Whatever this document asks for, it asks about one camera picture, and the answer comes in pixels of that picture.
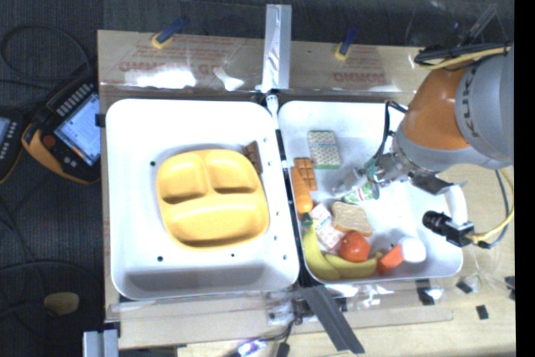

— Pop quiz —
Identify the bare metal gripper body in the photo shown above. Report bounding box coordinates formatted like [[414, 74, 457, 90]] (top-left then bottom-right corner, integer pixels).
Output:
[[366, 152, 420, 186]]

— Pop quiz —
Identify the slice of bread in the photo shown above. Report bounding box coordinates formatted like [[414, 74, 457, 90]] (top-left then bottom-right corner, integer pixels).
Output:
[[330, 201, 375, 238]]

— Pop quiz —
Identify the green patterned packet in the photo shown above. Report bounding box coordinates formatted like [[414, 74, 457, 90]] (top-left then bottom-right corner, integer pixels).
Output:
[[306, 130, 342, 171]]

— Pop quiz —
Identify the orange wafer biscuit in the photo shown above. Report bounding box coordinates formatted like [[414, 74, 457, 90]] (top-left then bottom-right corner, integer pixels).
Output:
[[293, 156, 319, 193]]

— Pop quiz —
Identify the orange carrot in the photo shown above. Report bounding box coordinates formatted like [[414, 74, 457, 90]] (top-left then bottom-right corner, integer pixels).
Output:
[[290, 166, 315, 227]]

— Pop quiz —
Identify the white plastic tray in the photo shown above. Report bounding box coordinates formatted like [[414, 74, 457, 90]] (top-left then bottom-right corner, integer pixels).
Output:
[[277, 99, 465, 286], [104, 98, 301, 302]]

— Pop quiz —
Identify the pink and white carton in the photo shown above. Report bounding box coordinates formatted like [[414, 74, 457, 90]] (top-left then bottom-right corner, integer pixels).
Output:
[[308, 202, 347, 252]]

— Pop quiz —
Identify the orange tomato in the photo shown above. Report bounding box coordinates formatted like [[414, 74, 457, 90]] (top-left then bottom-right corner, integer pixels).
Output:
[[338, 230, 372, 263]]

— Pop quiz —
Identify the white egg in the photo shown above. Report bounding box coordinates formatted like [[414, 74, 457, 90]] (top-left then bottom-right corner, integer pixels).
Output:
[[396, 236, 428, 264]]

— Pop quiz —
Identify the orange wedge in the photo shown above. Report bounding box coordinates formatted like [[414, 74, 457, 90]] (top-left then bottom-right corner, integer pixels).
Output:
[[375, 243, 405, 277]]

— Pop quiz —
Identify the yellow banana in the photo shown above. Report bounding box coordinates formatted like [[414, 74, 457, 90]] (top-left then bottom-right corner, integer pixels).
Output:
[[324, 250, 384, 280], [301, 220, 342, 282]]

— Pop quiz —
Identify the brown chocolate bar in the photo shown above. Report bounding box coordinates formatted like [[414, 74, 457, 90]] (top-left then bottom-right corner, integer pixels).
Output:
[[242, 140, 265, 176]]

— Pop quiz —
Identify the yellow divided plate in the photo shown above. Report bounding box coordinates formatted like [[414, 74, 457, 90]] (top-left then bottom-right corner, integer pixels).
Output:
[[155, 148, 271, 251]]

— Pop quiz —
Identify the brown cardboard board, red print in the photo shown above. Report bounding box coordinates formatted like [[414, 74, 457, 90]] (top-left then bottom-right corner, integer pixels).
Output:
[[96, 28, 456, 350]]

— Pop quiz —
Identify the yellow rounded lump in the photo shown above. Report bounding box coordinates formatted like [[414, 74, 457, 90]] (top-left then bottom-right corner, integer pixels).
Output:
[[43, 291, 81, 316]]

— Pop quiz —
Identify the black cylinder on white bracket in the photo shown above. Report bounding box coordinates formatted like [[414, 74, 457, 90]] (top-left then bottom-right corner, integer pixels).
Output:
[[421, 182, 476, 248]]

